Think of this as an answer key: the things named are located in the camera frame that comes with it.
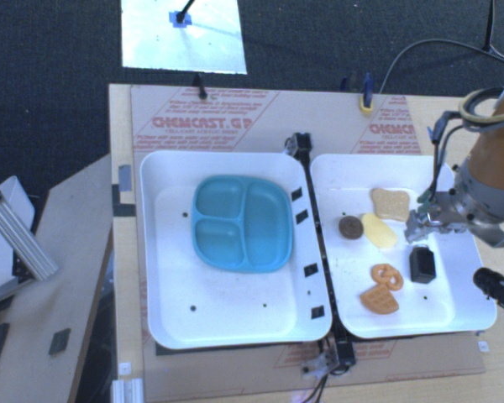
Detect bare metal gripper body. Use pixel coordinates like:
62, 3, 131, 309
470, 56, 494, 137
427, 191, 504, 238

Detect beige toast slice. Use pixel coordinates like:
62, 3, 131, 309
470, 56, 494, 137
370, 187, 412, 222

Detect black box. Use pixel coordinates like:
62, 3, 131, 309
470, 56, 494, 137
408, 244, 438, 285

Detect pale yellow oval toy food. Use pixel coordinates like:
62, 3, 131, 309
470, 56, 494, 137
360, 212, 400, 250

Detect orange pretzel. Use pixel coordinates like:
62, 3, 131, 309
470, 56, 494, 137
370, 263, 405, 291

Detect brown doughnut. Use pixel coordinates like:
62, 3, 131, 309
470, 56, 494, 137
338, 215, 365, 241

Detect orange waffle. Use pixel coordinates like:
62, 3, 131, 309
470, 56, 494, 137
359, 283, 401, 316

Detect white plastic tray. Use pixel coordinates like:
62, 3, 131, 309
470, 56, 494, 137
139, 149, 334, 350
309, 154, 499, 340

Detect thin black rod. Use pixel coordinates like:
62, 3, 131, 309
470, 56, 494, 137
300, 152, 348, 346

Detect blue divided plate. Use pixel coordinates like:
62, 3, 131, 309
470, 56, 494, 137
191, 174, 295, 275

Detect brown cardboard board red print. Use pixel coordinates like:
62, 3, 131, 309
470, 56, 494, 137
129, 85, 486, 389

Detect black cylinder on white bracket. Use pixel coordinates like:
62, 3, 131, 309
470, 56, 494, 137
473, 229, 504, 315

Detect black block with thin wires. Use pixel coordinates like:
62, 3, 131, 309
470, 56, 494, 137
284, 131, 313, 160
333, 336, 358, 369

